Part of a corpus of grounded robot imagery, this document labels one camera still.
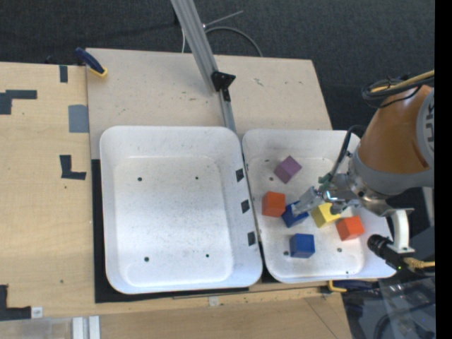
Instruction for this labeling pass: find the orange cube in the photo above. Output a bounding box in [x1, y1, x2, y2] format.
[335, 215, 366, 242]
[261, 191, 287, 218]

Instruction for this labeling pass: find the white plastic tray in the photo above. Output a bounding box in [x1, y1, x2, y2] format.
[242, 129, 398, 285]
[99, 125, 263, 295]

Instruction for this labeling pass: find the blue cube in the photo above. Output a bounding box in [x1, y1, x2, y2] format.
[289, 233, 316, 259]
[281, 201, 310, 229]

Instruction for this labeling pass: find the pale wood board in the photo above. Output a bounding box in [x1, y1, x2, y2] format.
[85, 47, 344, 300]

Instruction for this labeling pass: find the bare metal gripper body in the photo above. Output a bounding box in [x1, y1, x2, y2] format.
[323, 173, 395, 217]

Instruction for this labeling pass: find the black cylinder on white bracket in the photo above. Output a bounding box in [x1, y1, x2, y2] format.
[367, 208, 417, 271]

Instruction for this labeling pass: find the yellow cube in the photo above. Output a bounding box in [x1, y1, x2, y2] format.
[310, 202, 342, 230]

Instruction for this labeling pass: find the purple cube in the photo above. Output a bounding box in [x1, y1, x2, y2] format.
[273, 155, 303, 185]

